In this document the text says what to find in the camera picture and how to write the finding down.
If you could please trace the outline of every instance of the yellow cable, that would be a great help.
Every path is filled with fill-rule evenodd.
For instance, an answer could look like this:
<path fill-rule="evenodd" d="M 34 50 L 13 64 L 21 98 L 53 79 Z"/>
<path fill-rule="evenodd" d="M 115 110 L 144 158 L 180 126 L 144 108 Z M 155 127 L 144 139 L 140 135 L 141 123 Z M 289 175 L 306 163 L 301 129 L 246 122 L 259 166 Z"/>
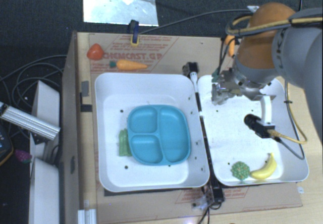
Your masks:
<path fill-rule="evenodd" d="M 241 17 L 233 22 L 233 26 L 237 25 L 239 22 L 243 20 L 247 20 L 250 18 L 250 16 L 244 16 Z M 255 31 L 255 30 L 261 30 L 265 29 L 268 27 L 276 27 L 276 26 L 282 26 L 286 24 L 304 24 L 304 23 L 315 23 L 315 22 L 322 22 L 323 17 L 313 17 L 313 18 L 299 18 L 299 19 L 292 19 L 292 20 L 281 20 L 281 21 L 276 21 L 276 22 L 270 22 L 267 24 L 263 24 L 260 26 L 256 27 L 247 27 L 247 28 L 242 28 L 242 29 L 227 29 L 227 33 L 230 35 L 235 35 L 239 33 L 244 33 L 244 32 L 249 32 L 249 31 Z"/>
<path fill-rule="evenodd" d="M 287 93 L 287 100 L 290 100 L 289 99 L 289 97 L 290 97 L 290 95 L 289 95 L 289 83 L 287 83 L 286 93 Z M 294 123 L 295 123 L 297 129 L 299 130 L 301 135 L 304 137 L 304 141 L 295 140 L 295 139 L 293 139 L 293 138 L 291 138 L 289 136 L 286 136 L 286 135 L 283 135 L 283 134 L 277 132 L 276 130 L 268 130 L 268 132 L 269 132 L 269 134 L 271 134 L 272 136 L 275 136 L 275 137 L 284 138 L 284 139 L 287 139 L 289 141 L 292 141 L 292 142 L 295 142 L 295 143 L 298 143 L 298 144 L 306 144 L 307 143 L 307 137 L 304 134 L 304 132 L 302 131 L 302 129 L 300 128 L 300 126 L 298 125 L 298 123 L 297 123 L 297 121 L 296 121 L 296 119 L 294 117 L 293 111 L 292 111 L 292 109 L 290 107 L 290 104 L 288 104 L 288 107 L 289 107 L 289 111 L 290 111 L 290 113 L 292 115 L 292 119 L 294 120 Z"/>

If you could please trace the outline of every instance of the blue divided plate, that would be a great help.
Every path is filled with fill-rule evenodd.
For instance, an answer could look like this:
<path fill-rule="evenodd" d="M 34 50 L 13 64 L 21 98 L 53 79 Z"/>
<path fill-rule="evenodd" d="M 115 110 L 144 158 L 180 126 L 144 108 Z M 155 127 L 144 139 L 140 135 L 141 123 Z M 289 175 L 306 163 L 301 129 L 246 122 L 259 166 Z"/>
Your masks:
<path fill-rule="evenodd" d="M 128 116 L 128 138 L 134 158 L 148 165 L 172 165 L 191 153 L 186 118 L 169 105 L 145 105 Z"/>

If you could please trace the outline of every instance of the black carpet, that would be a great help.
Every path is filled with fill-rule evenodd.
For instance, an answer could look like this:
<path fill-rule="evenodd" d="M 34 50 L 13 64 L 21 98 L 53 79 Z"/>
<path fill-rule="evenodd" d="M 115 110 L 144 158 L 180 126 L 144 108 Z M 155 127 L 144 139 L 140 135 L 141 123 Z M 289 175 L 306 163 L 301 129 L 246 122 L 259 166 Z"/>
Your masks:
<path fill-rule="evenodd" d="M 244 9 L 247 5 L 281 2 L 298 10 L 299 0 L 156 0 L 159 25 L 200 13 L 222 9 Z M 303 8 L 322 7 L 322 0 L 304 0 Z M 163 28 L 151 34 L 222 36 L 235 14 L 216 14 Z M 73 30 L 125 33 L 125 25 L 83 22 L 82 0 L 0 0 L 0 75 L 2 77 L 28 62 L 56 54 L 66 54 Z M 140 27 L 140 31 L 149 29 Z M 59 68 L 64 60 L 54 60 Z M 32 70 L 45 75 L 48 67 Z M 17 74 L 6 79 L 11 91 Z M 9 103 L 1 84 L 0 101 Z M 16 132 L 12 127 L 10 134 Z M 12 137 L 16 149 L 28 151 L 29 141 L 22 135 Z M 0 223 L 28 222 L 29 165 L 13 156 L 0 166 Z"/>

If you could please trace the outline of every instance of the yellow banana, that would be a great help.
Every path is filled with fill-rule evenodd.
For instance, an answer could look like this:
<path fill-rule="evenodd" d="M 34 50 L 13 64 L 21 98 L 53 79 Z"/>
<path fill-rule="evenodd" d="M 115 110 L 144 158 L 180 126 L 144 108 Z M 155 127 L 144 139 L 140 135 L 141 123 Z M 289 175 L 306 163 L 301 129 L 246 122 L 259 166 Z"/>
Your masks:
<path fill-rule="evenodd" d="M 266 165 L 263 166 L 261 169 L 251 171 L 250 176 L 258 180 L 264 180 L 270 177 L 274 173 L 276 167 L 277 167 L 277 163 L 276 163 L 276 160 L 274 159 L 274 153 L 271 153 L 270 158 L 266 163 Z"/>

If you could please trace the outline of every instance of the white tray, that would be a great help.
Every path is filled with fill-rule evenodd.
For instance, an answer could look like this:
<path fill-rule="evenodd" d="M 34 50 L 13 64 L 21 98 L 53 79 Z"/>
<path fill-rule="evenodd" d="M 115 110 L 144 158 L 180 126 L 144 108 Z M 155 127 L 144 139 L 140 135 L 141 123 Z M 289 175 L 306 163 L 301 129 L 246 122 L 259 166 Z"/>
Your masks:
<path fill-rule="evenodd" d="M 104 73 L 95 81 L 99 178 L 112 192 L 192 188 L 209 178 L 203 134 L 192 82 L 182 75 Z M 165 104 L 180 109 L 188 123 L 191 153 L 172 166 L 149 166 L 119 156 L 119 132 L 132 109 Z"/>
<path fill-rule="evenodd" d="M 261 117 L 259 101 L 250 101 L 245 96 L 228 99 L 223 105 L 214 106 L 211 102 L 211 76 L 203 76 L 198 81 L 202 114 L 210 146 L 213 169 L 217 179 L 227 186 L 259 185 L 268 183 L 299 182 L 308 176 L 306 159 L 300 160 L 283 145 L 273 139 L 261 139 L 243 122 L 247 114 Z M 272 101 L 272 122 L 280 133 L 295 138 L 290 123 L 281 83 L 273 80 L 262 93 L 276 95 Z M 302 155 L 298 144 L 284 140 L 294 151 Z M 249 165 L 250 170 L 261 168 L 274 152 L 277 168 L 265 181 L 248 177 L 240 181 L 232 176 L 231 167 L 238 161 Z"/>

